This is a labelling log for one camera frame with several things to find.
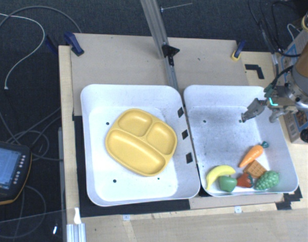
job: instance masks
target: screen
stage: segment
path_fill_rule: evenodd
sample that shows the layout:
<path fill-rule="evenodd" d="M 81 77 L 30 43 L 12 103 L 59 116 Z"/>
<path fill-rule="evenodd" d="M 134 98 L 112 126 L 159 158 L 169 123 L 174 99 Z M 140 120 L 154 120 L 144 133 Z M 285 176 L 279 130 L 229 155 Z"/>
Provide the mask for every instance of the screen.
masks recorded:
<path fill-rule="evenodd" d="M 0 148 L 0 186 L 3 188 L 9 188 L 20 155 L 18 151 Z"/>

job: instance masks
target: white tray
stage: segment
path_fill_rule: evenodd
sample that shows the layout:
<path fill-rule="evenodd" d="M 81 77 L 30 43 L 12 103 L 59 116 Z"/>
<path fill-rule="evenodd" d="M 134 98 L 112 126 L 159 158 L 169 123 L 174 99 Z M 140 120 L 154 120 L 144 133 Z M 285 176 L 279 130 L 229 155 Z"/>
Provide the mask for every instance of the white tray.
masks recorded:
<path fill-rule="evenodd" d="M 296 190 L 298 178 L 282 132 L 280 122 L 269 122 L 271 110 L 241 123 L 241 113 L 254 98 L 264 99 L 262 87 L 192 85 L 184 91 L 200 180 L 207 186 L 206 175 L 217 165 L 230 165 L 237 178 L 244 168 L 238 165 L 248 149 L 266 141 L 269 147 L 257 158 L 267 170 L 280 174 L 280 183 L 266 191 L 236 187 L 232 193 L 220 190 L 218 181 L 207 193 L 212 196 L 234 196 L 265 193 L 290 193 Z"/>
<path fill-rule="evenodd" d="M 99 206 L 188 199 L 200 189 L 192 143 L 180 94 L 169 86 L 92 84 L 81 93 L 87 193 Z M 177 147 L 157 176 L 141 176 L 124 168 L 107 153 L 105 137 L 111 124 L 130 108 L 145 110 L 170 125 Z M 193 161 L 187 161 L 187 155 Z"/>

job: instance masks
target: toy banana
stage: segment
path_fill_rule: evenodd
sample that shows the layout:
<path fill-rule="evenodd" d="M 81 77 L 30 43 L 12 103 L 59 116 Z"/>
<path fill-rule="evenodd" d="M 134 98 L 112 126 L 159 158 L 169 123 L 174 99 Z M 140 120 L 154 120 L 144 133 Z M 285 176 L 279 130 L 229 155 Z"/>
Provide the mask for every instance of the toy banana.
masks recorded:
<path fill-rule="evenodd" d="M 220 165 L 213 168 L 206 176 L 207 188 L 210 189 L 211 184 L 221 175 L 232 175 L 235 173 L 233 167 L 229 165 Z"/>

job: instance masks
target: yellow plate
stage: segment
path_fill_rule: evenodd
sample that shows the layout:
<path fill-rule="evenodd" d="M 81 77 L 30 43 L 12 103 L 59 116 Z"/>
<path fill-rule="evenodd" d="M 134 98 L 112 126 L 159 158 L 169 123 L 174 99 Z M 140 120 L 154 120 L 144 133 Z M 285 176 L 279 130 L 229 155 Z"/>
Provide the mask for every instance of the yellow plate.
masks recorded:
<path fill-rule="evenodd" d="M 176 133 L 169 125 L 136 108 L 122 113 L 105 138 L 106 149 L 112 158 L 144 176 L 163 171 L 176 145 Z"/>

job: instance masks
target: green light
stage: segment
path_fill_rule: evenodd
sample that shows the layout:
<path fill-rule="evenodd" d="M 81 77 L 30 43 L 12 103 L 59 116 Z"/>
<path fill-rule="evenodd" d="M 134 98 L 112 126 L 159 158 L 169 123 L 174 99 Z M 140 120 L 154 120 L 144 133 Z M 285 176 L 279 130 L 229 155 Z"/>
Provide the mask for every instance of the green light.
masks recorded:
<path fill-rule="evenodd" d="M 278 106 L 277 103 L 273 102 L 272 98 L 269 98 L 269 102 L 270 102 L 270 105 L 272 105 L 272 106 Z"/>

